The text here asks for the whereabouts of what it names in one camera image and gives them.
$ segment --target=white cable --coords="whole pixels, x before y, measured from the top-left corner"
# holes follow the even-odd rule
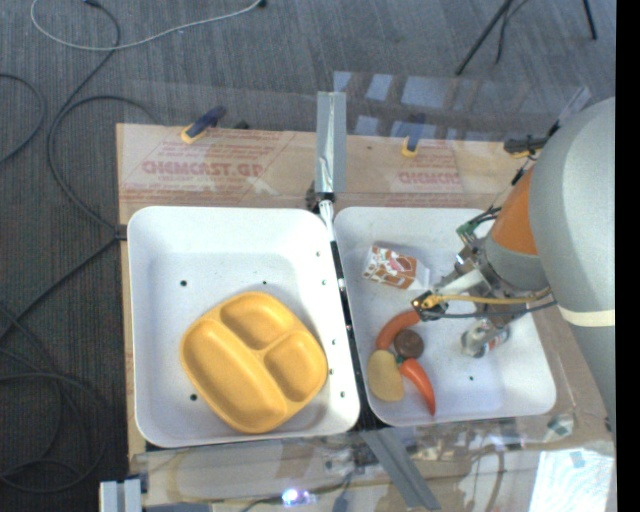
[[[127,44],[122,44],[120,46],[113,46],[113,47],[82,46],[82,45],[79,45],[79,44],[70,43],[69,41],[64,41],[63,39],[57,38],[56,36],[54,36],[50,32],[47,32],[44,28],[42,28],[40,26],[40,24],[36,20],[35,8],[36,8],[36,4],[38,2],[39,2],[39,0],[33,0],[33,3],[31,4],[31,22],[33,23],[33,25],[40,32],[42,32],[49,39],[53,39],[56,43],[63,44],[64,46],[68,46],[70,48],[75,48],[77,50],[86,50],[86,51],[90,51],[90,52],[111,52],[111,51],[114,51],[114,50],[124,50],[125,48],[133,48],[134,46],[140,46],[142,44],[146,44],[146,43],[149,43],[149,42],[154,41],[156,39],[159,39],[161,37],[164,37],[164,36],[166,36],[168,34],[171,34],[173,32],[177,32],[178,30],[184,30],[184,29],[195,27],[195,26],[198,26],[198,25],[205,25],[207,23],[213,23],[213,22],[216,22],[216,21],[222,21],[222,20],[226,20],[226,19],[229,19],[229,18],[234,18],[235,16],[240,16],[241,14],[245,14],[245,13],[247,13],[249,11],[252,11],[256,7],[258,7],[258,4],[260,4],[262,2],[262,0],[256,0],[255,2],[253,2],[248,7],[244,8],[244,9],[241,9],[239,11],[235,11],[235,12],[232,12],[232,13],[229,13],[229,14],[223,14],[222,16],[217,16],[215,18],[209,18],[209,19],[206,19],[206,20],[194,21],[192,23],[187,23],[186,25],[180,25],[179,27],[170,28],[169,30],[165,30],[164,32],[160,32],[159,34],[156,34],[154,36],[147,37],[146,39],[142,39],[141,41],[136,41],[136,42],[133,42],[133,43],[127,43]]]

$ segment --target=yellow potato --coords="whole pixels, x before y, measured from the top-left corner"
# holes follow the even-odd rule
[[[367,381],[371,392],[385,402],[397,402],[404,396],[402,375],[395,356],[387,350],[376,350],[367,363]]]

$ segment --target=dark floor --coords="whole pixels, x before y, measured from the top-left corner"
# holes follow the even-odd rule
[[[121,43],[250,4],[100,1]],[[515,2],[502,46],[499,23],[456,75],[501,3],[270,0],[111,54],[54,42],[31,2],[2,2],[0,510],[96,510],[98,482],[127,475],[114,124],[185,125],[224,101],[223,126],[313,131],[317,91],[336,88],[353,133],[393,135],[409,103],[434,137],[504,140],[544,133],[577,91],[588,103],[615,95],[615,0],[590,2],[597,40],[580,0]],[[105,11],[81,0],[39,0],[34,13],[63,40],[116,40]]]

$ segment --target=yellow plate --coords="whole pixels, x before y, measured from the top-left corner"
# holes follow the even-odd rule
[[[315,337],[262,292],[236,295],[196,320],[180,342],[180,361],[213,411],[247,434],[287,421],[327,378]]]

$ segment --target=red chili pepper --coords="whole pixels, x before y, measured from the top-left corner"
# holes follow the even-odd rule
[[[436,414],[436,395],[433,392],[433,386],[427,376],[427,372],[420,366],[417,359],[412,357],[405,359],[400,365],[400,373],[409,379],[418,389],[422,398],[427,403],[427,407],[431,416]]]
[[[419,321],[420,316],[415,309],[394,316],[384,325],[380,334],[378,334],[376,338],[376,348],[378,350],[387,350],[391,346],[391,343],[393,343],[393,339],[402,329],[417,324]]]

